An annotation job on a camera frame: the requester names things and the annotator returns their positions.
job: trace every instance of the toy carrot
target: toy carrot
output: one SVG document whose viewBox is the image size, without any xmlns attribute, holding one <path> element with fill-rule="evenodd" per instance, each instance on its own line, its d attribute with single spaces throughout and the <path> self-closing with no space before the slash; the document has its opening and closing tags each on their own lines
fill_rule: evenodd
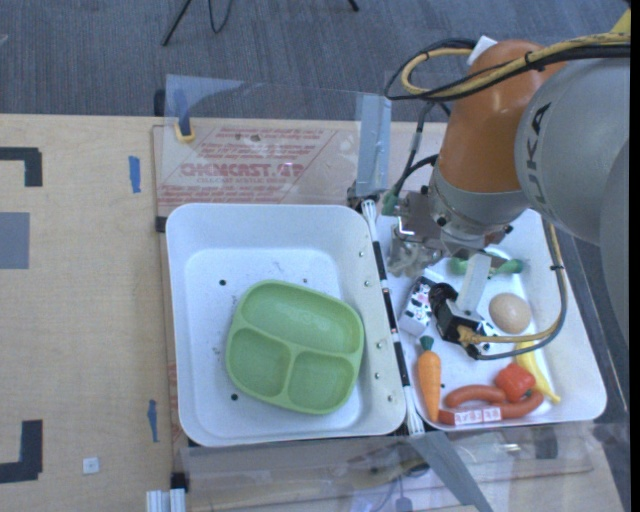
<svg viewBox="0 0 640 512">
<path fill-rule="evenodd" d="M 418 357 L 418 382 L 424 403 L 427 406 L 427 413 L 432 422 L 438 421 L 440 412 L 440 384 L 442 369 L 440 356 L 431 350 L 433 338 L 422 336 L 420 344 L 424 352 Z"/>
</svg>

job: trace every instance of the sausage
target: sausage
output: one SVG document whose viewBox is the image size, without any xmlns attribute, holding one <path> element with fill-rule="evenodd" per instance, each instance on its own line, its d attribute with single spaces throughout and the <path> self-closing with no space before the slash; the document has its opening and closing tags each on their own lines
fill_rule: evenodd
<svg viewBox="0 0 640 512">
<path fill-rule="evenodd" d="M 500 407 L 503 419 L 509 418 L 521 418 L 525 414 L 529 414 L 534 411 L 544 401 L 544 395 L 538 390 L 533 390 L 531 395 L 523 398 L 519 402 L 515 403 L 494 403 L 494 405 Z"/>
<path fill-rule="evenodd" d="M 453 409 L 470 400 L 483 400 L 490 403 L 499 403 L 504 402 L 506 399 L 506 393 L 499 387 L 487 386 L 484 384 L 470 384 L 451 391 L 445 397 L 444 403 L 447 407 Z"/>
</svg>

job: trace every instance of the egg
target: egg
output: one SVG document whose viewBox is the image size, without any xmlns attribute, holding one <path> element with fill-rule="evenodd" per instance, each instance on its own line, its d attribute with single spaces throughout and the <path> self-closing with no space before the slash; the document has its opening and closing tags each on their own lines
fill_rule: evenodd
<svg viewBox="0 0 640 512">
<path fill-rule="evenodd" d="M 489 303 L 493 323 L 507 334 L 520 334 L 531 322 L 531 308 L 515 293 L 499 293 Z"/>
</svg>

